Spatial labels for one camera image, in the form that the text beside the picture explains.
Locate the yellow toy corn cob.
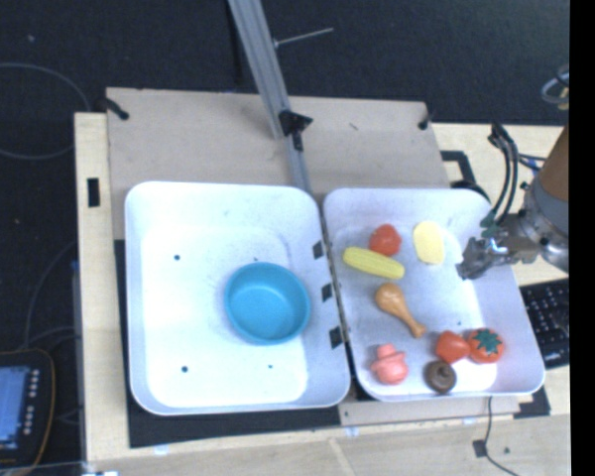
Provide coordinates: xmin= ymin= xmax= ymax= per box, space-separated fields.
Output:
xmin=341 ymin=245 xmax=407 ymax=282

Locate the pink toy figure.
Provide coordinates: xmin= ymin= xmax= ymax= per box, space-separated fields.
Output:
xmin=368 ymin=342 xmax=410 ymax=387

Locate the orange toy tomato green top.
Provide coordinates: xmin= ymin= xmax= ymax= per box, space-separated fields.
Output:
xmin=466 ymin=326 xmax=507 ymax=366

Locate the yellow toy potato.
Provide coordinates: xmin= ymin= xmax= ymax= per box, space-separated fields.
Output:
xmin=412 ymin=220 xmax=448 ymax=267

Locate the brown cardboard board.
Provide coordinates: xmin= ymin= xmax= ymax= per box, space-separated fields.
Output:
xmin=105 ymin=86 xmax=523 ymax=427

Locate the brown toy chicken drumstick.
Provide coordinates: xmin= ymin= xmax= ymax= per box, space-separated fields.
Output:
xmin=374 ymin=282 xmax=428 ymax=340

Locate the blue bowl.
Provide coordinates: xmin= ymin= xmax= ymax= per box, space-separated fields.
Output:
xmin=222 ymin=261 xmax=313 ymax=347

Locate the white plastic tray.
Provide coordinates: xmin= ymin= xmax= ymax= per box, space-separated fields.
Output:
xmin=321 ymin=186 xmax=547 ymax=403
xmin=123 ymin=180 xmax=353 ymax=417

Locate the black keyboard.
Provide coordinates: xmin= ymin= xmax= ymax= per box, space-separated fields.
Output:
xmin=519 ymin=279 xmax=571 ymax=371

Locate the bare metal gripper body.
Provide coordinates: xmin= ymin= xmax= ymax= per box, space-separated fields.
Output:
xmin=492 ymin=211 xmax=571 ymax=273

